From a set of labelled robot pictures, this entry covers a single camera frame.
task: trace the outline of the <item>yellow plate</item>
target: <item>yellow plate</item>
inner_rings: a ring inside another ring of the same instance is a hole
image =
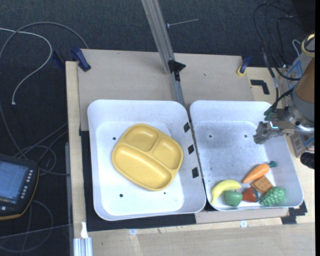
[[[125,131],[112,152],[115,169],[134,184],[151,191],[172,182],[183,161],[181,146],[162,131],[143,123]]]

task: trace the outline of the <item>toy green apple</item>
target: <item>toy green apple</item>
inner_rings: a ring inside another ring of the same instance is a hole
[[[227,190],[224,192],[225,202],[229,206],[238,206],[243,198],[242,193],[235,190]]]

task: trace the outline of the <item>white tray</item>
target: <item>white tray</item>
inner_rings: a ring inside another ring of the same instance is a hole
[[[190,106],[190,116],[203,174],[208,201],[212,200],[212,188],[222,180],[242,182],[254,166],[275,161],[277,167],[270,168],[265,175],[274,186],[286,191],[286,200],[274,206],[263,206],[258,202],[242,201],[237,207],[226,205],[220,196],[212,207],[219,211],[234,211],[260,208],[297,207],[304,197],[284,136],[256,144],[253,135],[264,112],[270,107],[258,101],[211,101],[198,100]],[[250,183],[241,183],[243,192]]]
[[[92,102],[87,110],[93,204],[105,220],[117,221],[151,216],[189,214],[206,203],[204,184],[193,145],[186,109],[175,101],[107,100]],[[177,141],[183,149],[183,162],[172,183],[161,191],[149,191],[123,177],[114,168],[112,151],[118,139],[131,126],[144,123]]]

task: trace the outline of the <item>toy carrot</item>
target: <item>toy carrot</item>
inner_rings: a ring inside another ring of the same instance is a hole
[[[256,179],[259,179],[267,172],[269,172],[270,167],[276,167],[277,164],[274,161],[271,161],[269,164],[262,163],[259,164],[256,168],[254,168],[242,181],[242,183],[247,183]]]

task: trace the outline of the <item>toy banana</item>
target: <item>toy banana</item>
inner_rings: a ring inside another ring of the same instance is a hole
[[[220,181],[212,189],[212,201],[211,204],[214,204],[216,199],[226,190],[238,190],[241,188],[241,184],[233,179],[226,179]]]

